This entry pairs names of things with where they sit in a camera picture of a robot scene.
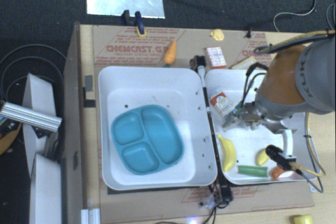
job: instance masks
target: blue plate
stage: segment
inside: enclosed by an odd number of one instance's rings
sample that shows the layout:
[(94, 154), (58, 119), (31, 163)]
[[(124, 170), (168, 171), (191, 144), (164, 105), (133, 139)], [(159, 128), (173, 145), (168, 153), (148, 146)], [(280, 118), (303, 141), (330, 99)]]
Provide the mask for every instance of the blue plate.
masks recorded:
[(114, 145), (125, 167), (146, 175), (175, 165), (182, 157), (181, 135), (166, 109), (146, 105), (125, 112), (111, 126)]

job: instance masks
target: red and white box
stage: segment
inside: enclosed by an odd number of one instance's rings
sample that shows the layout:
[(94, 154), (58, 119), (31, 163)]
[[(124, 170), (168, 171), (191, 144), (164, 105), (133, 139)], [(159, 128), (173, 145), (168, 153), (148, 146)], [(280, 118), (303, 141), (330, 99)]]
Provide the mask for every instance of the red and white box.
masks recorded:
[(226, 61), (220, 47), (206, 48), (205, 53), (211, 69), (226, 67)]

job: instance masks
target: toy carrot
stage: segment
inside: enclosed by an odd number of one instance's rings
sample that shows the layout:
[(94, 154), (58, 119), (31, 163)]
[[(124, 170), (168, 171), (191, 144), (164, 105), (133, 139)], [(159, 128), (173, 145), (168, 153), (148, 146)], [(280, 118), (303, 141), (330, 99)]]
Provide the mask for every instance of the toy carrot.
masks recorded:
[(164, 66), (169, 67), (170, 65), (172, 65), (175, 62), (175, 58), (176, 58), (176, 40), (174, 40), (170, 44), (166, 54), (163, 57), (163, 61), (165, 63)]

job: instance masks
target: dark floor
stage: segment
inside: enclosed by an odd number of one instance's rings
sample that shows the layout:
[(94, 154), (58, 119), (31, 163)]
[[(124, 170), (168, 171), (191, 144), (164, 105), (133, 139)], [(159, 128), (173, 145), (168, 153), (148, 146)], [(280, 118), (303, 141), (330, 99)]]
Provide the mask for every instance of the dark floor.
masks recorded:
[[(163, 0), (166, 19), (145, 19), (145, 25), (180, 28), (222, 28), (232, 30), (275, 31), (273, 17), (279, 12), (306, 12), (313, 0)], [(307, 32), (328, 28), (325, 14), (335, 0), (317, 0), (316, 12), (308, 16), (282, 16), (280, 31)], [(0, 58), (18, 46), (45, 44), (67, 53), (75, 21), (83, 24), (119, 24), (113, 16), (86, 13), (86, 0), (0, 0)], [(64, 61), (48, 49), (18, 51), (0, 62), (0, 75), (18, 57), (45, 57), (62, 70)], [(15, 79), (28, 71), (50, 76), (61, 103), (61, 83), (55, 71), (45, 63), (30, 61), (10, 68), (1, 83), (7, 91)], [(8, 100), (20, 103), (24, 80), (10, 91)], [(29, 175), (25, 161), (23, 137), (19, 136), (10, 153), (0, 156), (0, 224), (28, 223)]]

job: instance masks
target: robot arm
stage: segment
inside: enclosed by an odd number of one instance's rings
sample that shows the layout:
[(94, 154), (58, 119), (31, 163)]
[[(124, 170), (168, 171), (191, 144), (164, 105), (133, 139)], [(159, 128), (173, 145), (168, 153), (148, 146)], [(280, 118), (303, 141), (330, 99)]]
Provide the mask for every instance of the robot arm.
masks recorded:
[(278, 54), (269, 66), (255, 101), (243, 104), (238, 113), (231, 113), (225, 119), (224, 129), (239, 122), (251, 127), (261, 123), (276, 133), (283, 129), (280, 121), (294, 113), (335, 111), (335, 31), (325, 32), (322, 37), (311, 36), (309, 41), (317, 41), (308, 47), (301, 45), (307, 43), (306, 40), (296, 39), (255, 51)]

